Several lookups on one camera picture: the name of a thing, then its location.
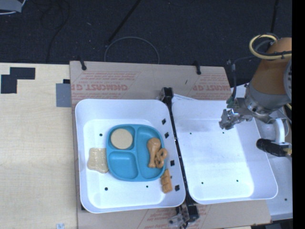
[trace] wooden surface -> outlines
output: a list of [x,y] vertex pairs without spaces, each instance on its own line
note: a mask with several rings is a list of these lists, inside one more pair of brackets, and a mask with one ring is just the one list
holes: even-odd
[[17,94],[0,94],[0,228],[77,228],[71,108],[56,107],[56,83],[68,65],[35,67],[35,80],[18,80]]

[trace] white tray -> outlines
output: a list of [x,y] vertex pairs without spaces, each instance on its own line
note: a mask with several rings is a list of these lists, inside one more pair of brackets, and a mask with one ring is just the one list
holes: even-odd
[[[104,213],[176,207],[183,203],[185,188],[171,119],[164,103],[158,100],[86,99],[76,105],[75,115],[81,203],[86,210]],[[110,172],[102,174],[88,169],[90,148],[105,148],[109,130],[122,124],[149,125],[163,136],[164,147],[168,150],[165,169],[169,169],[172,176],[173,191],[163,193],[161,179],[122,181],[114,178]]]
[[225,108],[225,101],[173,103],[190,196],[200,204],[274,198],[277,183],[267,154],[256,147],[255,120],[222,130]]

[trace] blue plate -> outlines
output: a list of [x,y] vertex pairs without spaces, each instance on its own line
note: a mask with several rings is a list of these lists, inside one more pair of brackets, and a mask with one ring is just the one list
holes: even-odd
[[[117,129],[129,131],[133,137],[130,147],[117,149],[111,143],[111,135]],[[149,168],[150,154],[147,148],[149,139],[156,137],[161,141],[160,133],[148,125],[116,125],[111,128],[107,136],[106,156],[109,171],[114,177],[124,181],[152,181],[158,179],[165,170],[162,168]]]

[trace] dark background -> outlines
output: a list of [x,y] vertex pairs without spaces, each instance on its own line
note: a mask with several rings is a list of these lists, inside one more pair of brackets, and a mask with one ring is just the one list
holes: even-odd
[[[22,13],[0,15],[0,62],[197,61],[224,67],[232,87],[226,63],[252,56],[254,36],[292,37],[292,0],[141,0],[115,33],[136,1],[27,0]],[[258,64],[257,58],[239,61],[237,84],[248,83]],[[280,225],[292,228],[292,221]]]

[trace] round bread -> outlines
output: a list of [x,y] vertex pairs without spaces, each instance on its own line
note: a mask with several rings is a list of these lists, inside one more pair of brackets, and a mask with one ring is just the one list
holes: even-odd
[[133,137],[129,131],[120,128],[116,129],[110,137],[111,143],[118,149],[127,149],[131,146]]

